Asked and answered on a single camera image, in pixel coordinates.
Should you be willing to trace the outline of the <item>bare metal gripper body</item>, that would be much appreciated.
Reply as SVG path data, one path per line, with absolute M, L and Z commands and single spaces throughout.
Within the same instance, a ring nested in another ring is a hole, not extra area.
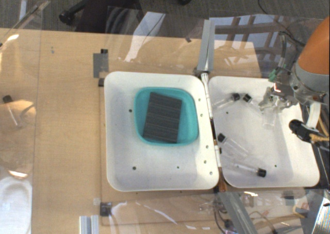
M 323 101 L 324 93 L 312 91 L 302 83 L 290 85 L 290 83 L 280 83 L 276 81 L 273 86 L 273 94 L 281 97 L 290 105 L 301 104 L 311 106 L 312 104 L 325 105 Z

